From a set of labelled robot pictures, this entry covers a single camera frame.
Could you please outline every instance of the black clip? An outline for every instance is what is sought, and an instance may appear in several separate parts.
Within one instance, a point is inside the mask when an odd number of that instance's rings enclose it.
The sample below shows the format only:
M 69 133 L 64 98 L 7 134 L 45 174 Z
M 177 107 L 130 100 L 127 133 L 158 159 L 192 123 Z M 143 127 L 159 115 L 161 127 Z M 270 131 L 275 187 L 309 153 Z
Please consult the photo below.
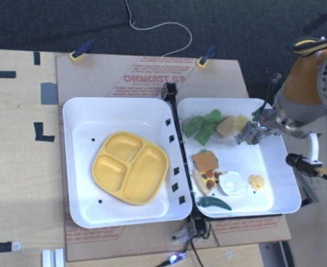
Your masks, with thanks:
M 208 58 L 213 58 L 215 56 L 215 54 L 216 54 L 215 47 L 211 46 L 207 50 L 206 54 L 204 56 L 202 56 L 200 59 L 198 59 L 197 66 L 199 68 L 203 68 L 207 64 Z
M 91 49 L 94 47 L 95 42 L 94 41 L 89 41 L 82 45 L 80 48 L 78 48 L 76 51 L 73 51 L 69 57 L 73 61 L 77 61 L 80 57 L 82 57 L 83 53 L 90 52 Z

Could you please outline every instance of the green toy vegetable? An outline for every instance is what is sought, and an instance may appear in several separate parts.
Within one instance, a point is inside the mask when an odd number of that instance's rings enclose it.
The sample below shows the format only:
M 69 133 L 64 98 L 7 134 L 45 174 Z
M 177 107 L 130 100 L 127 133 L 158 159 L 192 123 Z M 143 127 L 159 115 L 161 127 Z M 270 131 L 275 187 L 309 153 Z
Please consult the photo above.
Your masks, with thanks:
M 197 205 L 201 207 L 209 207 L 209 206 L 221 207 L 223 209 L 231 211 L 231 207 L 227 203 L 215 197 L 209 197 L 209 196 L 202 197 L 200 201 L 197 202 Z
M 206 123 L 213 123 L 214 125 L 219 125 L 224 118 L 221 116 L 219 110 L 213 110 L 209 114 L 204 116 L 204 120 Z
M 204 118 L 197 116 L 192 118 L 187 124 L 182 126 L 182 131 L 186 137 L 192 136 L 196 131 L 199 131 L 204 125 Z
M 215 132 L 216 125 L 213 123 L 205 123 L 201 130 L 196 134 L 194 139 L 201 145 L 205 145 L 212 134 Z

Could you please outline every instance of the toy bread slice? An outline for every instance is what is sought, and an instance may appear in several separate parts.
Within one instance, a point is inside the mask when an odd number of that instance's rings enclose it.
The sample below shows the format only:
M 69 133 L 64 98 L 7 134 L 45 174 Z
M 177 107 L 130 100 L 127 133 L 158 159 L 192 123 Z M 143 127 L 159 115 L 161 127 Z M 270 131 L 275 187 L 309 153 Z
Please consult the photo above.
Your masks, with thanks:
M 226 117 L 217 127 L 216 131 L 221 135 L 221 137 L 226 138 L 235 132 L 234 127 L 235 118 L 230 116 Z
M 217 159 L 212 151 L 194 154 L 193 161 L 199 171 L 208 171 L 218 168 Z

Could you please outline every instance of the yellow divided plate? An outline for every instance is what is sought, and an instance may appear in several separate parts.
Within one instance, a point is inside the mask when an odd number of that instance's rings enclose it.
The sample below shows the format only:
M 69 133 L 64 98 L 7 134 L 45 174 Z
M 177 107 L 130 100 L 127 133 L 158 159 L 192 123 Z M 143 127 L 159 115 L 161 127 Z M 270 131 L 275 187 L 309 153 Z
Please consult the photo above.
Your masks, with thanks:
M 132 205 L 150 202 L 168 171 L 166 153 L 129 132 L 110 135 L 92 165 L 94 181 L 104 191 Z

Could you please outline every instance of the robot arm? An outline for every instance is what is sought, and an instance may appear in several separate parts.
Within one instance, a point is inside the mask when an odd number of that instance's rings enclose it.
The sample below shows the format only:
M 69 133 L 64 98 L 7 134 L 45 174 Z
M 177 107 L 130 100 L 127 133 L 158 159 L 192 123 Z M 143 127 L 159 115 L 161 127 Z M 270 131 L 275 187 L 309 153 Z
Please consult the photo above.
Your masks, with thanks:
M 265 106 L 269 93 L 274 93 L 282 81 L 278 73 L 271 77 L 266 101 L 252 113 L 253 120 L 246 123 L 235 140 L 238 144 L 244 141 L 257 144 L 265 137 L 282 132 L 298 139 L 307 139 L 310 155 L 289 154 L 286 162 L 305 175 L 327 179 L 327 171 L 321 168 L 322 163 L 317 160 L 317 136 L 302 129 L 306 124 L 327 115 L 327 40 L 299 39 L 289 48 L 300 57 L 276 93 L 272 108 Z

